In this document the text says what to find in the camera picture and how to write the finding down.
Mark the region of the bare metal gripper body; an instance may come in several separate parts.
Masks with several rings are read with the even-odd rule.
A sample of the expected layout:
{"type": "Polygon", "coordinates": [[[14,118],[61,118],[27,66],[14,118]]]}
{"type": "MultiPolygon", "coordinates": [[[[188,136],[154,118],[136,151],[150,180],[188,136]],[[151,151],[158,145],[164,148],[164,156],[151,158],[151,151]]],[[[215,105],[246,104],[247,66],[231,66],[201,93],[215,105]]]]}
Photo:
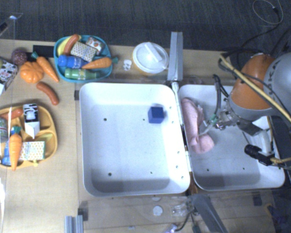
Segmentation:
{"type": "Polygon", "coordinates": [[[223,110],[217,115],[215,128],[224,130],[226,127],[238,125],[239,122],[240,118],[233,111],[223,110]]]}

